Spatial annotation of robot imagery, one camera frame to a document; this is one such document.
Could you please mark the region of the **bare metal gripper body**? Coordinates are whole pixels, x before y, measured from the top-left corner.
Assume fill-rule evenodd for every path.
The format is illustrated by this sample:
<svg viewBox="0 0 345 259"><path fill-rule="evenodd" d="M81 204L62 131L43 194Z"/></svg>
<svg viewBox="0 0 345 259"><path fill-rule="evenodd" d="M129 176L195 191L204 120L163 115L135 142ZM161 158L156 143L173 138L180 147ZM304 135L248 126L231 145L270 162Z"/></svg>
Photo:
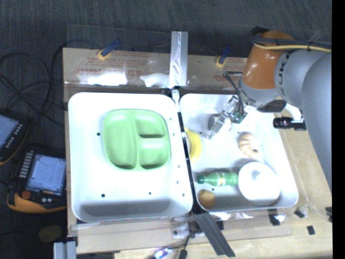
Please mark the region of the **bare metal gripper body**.
<svg viewBox="0 0 345 259"><path fill-rule="evenodd" d="M233 95L221 111L220 120L242 121L246 116L240 95Z"/></svg>

